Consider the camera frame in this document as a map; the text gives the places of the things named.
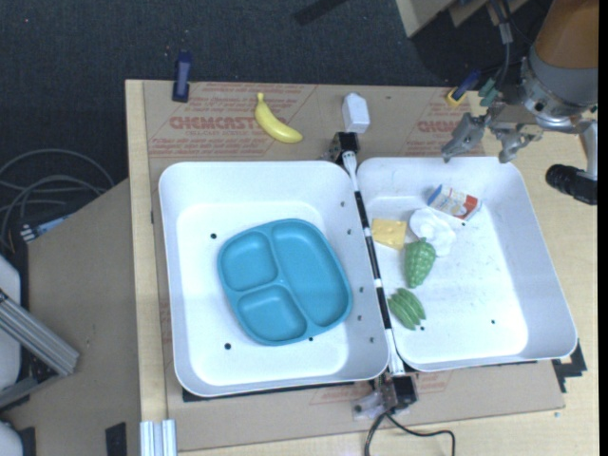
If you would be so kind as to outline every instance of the white object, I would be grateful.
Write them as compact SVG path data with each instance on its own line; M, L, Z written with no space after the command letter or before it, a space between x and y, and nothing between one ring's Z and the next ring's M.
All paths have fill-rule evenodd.
M159 182L175 370L192 393L220 395L368 380L387 366L387 345L351 180L327 161L183 162ZM224 294L224 241L259 224L303 219L332 246L352 288L338 326L284 346L240 327Z
M342 103L342 117L347 132L364 133L370 126L368 102L359 93L349 93Z
M567 356L577 333L523 179L496 158L370 159L357 171L368 218L410 220L446 182L484 198L458 222L449 256L415 293L424 330L393 320L394 347L419 371ZM325 161L183 162L159 184L176 374L214 397L368 380L389 362L353 186ZM312 342L267 347L240 328L220 287L222 242L264 222L304 219L326 236L353 290L349 317ZM376 251L387 295L405 286L403 252Z
M561 358L577 332L522 175L494 157L369 159L358 170L369 218L410 220L435 184L484 199L469 222L449 219L457 236L413 290L425 329L392 322L397 351L419 371ZM385 293L405 286L402 254L377 249Z
M0 422L0 449L2 449L2 456L23 456L21 437L3 422Z
M140 423L141 456L178 456L178 439L174 419Z
M452 249L456 234L447 221L438 218L431 208L414 211L409 218L409 229L418 238L425 238L435 248L437 257L445 257Z
M17 270L0 256L0 289L17 304L21 303L21 279ZM21 367L21 345L0 329L0 390L13 385Z

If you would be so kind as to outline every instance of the wooden table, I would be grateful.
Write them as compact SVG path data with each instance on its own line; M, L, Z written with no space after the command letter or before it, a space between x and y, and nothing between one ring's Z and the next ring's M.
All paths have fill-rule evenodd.
M155 240L150 222L151 183L146 132L146 100L143 81L127 81L126 112L129 146L137 334L139 349L141 413L144 421L168 417L162 330L158 299ZM365 86L352 90L382 93ZM409 92L416 88L391 92ZM500 144L484 137L484 150L495 155ZM576 137L545 133L541 142L522 150L515 160L553 259L579 331L579 342L587 364L580 378L569 378L565 408L559 411L522 413L441 424L456 434L457 454L599 454L599 366L598 366L598 209L551 189L544 174L554 163L584 167L585 158ZM469 401L475 403L474 393ZM436 429L436 426L417 429ZM226 427L238 431L238 427ZM194 455L231 454L362 454L365 432L351 432L307 439L269 442L238 447L220 447L181 452ZM448 454L449 440L414 438L399 429L379 431L373 440L377 454Z

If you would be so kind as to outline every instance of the yellow banana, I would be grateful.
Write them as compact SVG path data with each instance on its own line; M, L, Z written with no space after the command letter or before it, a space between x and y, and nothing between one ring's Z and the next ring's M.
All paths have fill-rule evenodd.
M257 94L255 115L256 122L273 139L284 143L296 143L303 139L300 132L281 122L273 114L266 102L264 102L264 93Z

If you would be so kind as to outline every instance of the white plastic tray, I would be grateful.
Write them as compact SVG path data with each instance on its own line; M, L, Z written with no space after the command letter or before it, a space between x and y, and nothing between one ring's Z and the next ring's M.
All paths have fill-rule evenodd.
M438 213L456 232L423 285L423 330L392 319L397 350L420 371L564 357L577 333L523 178L496 158L382 159L358 170L369 220L409 220L439 184L482 200L466 223ZM408 233L407 241L413 241ZM385 294L405 287L405 252L375 243Z
M372 379L389 357L371 266L347 173L325 161L182 162L159 184L175 369L203 397ZM350 282L350 315L285 346L252 340L224 294L225 240L278 219L303 219L327 238Z

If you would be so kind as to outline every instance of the robotic arm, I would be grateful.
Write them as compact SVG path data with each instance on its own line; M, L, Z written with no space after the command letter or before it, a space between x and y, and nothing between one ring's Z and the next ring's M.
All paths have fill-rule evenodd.
M510 36L501 26L503 41ZM483 117L466 113L442 147L444 161L468 152L488 128L501 141L501 162L539 140L542 132L578 134L587 156L586 170L554 165L546 180L577 200L598 203L598 123L583 118L598 104L599 0L554 0L527 59L517 85L480 90L487 105Z

